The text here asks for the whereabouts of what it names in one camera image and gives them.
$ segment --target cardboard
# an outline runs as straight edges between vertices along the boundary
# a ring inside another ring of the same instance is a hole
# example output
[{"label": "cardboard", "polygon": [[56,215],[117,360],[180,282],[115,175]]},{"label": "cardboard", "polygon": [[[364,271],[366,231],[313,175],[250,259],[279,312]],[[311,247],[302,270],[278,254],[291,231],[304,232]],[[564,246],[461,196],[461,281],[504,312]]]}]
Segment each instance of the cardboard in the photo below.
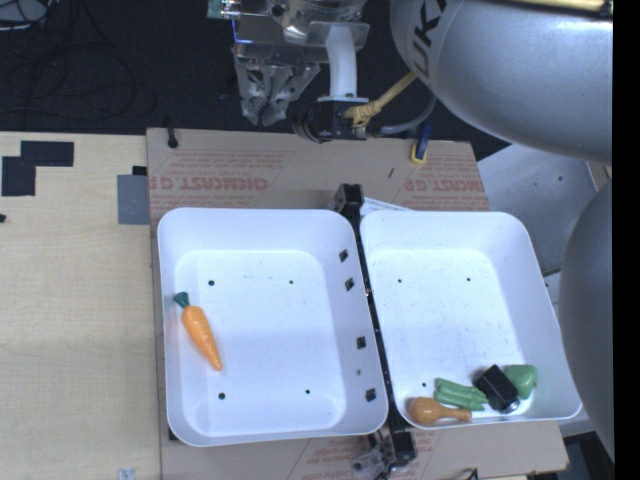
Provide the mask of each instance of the cardboard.
[{"label": "cardboard", "polygon": [[[197,448],[170,438],[164,396],[162,309],[156,229],[170,209],[327,208],[342,183],[365,197],[414,210],[480,210],[489,204],[471,145],[431,141],[427,161],[410,161],[411,141],[373,139],[316,144],[295,135],[147,130],[149,205],[156,311],[160,446],[165,478],[315,480],[357,478],[350,460],[363,436],[296,439]],[[481,478],[560,471],[568,457],[554,421],[412,431],[418,457],[393,478]]]}]

